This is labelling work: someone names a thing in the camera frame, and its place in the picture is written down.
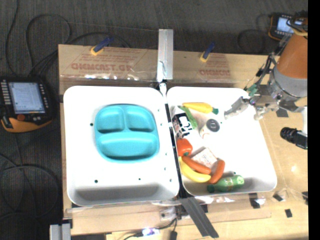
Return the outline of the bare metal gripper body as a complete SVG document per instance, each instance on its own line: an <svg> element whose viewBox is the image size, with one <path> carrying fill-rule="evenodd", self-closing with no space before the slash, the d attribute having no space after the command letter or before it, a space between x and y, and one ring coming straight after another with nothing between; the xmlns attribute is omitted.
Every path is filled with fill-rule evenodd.
<svg viewBox="0 0 320 240"><path fill-rule="evenodd" d="M289 94L277 84L253 84L249 87L249 103L253 107L265 106L269 111L276 112L279 109L293 113L302 112L305 107L297 106L296 102L300 99Z"/></svg>

